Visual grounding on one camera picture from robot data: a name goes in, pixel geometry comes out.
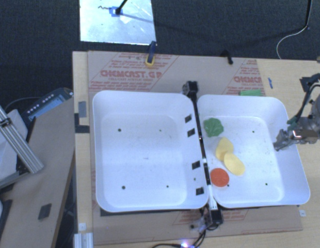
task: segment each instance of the empty white tray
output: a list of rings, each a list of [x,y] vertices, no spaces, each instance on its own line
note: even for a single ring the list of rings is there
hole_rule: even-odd
[[[93,99],[93,119],[101,208],[124,212],[206,204],[195,112],[186,96],[102,91]]]
[[[218,141],[228,138],[234,154],[244,163],[241,176],[231,174],[227,187],[213,187],[216,201],[227,208],[300,205],[310,190],[296,145],[275,151],[273,142],[288,120],[284,105],[272,97],[204,95],[198,100],[209,171],[227,170],[214,156]],[[218,118],[224,126],[219,137],[208,137],[203,121]]]

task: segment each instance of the yellow oval object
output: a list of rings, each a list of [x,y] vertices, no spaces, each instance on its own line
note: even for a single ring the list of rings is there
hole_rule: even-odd
[[[220,161],[224,161],[224,155],[227,152],[233,152],[233,144],[227,138],[223,137],[219,142],[215,150],[215,156]]]
[[[234,175],[241,176],[245,172],[243,162],[231,152],[224,155],[224,165]]]

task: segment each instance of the white tray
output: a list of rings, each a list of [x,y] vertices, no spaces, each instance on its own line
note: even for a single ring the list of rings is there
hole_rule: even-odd
[[[212,185],[216,201],[227,208],[300,205],[310,190],[296,145],[275,151],[273,142],[288,120],[284,105],[271,97],[204,95],[198,100],[203,140],[209,171],[226,170],[214,156],[221,137],[234,145],[234,154],[246,171],[236,176],[228,171],[228,187]],[[219,137],[208,137],[203,121],[218,118],[224,126]]]
[[[101,208],[124,212],[198,209],[206,204],[194,108],[186,96],[102,91],[93,99],[93,118]],[[198,161],[200,167],[193,169]]]

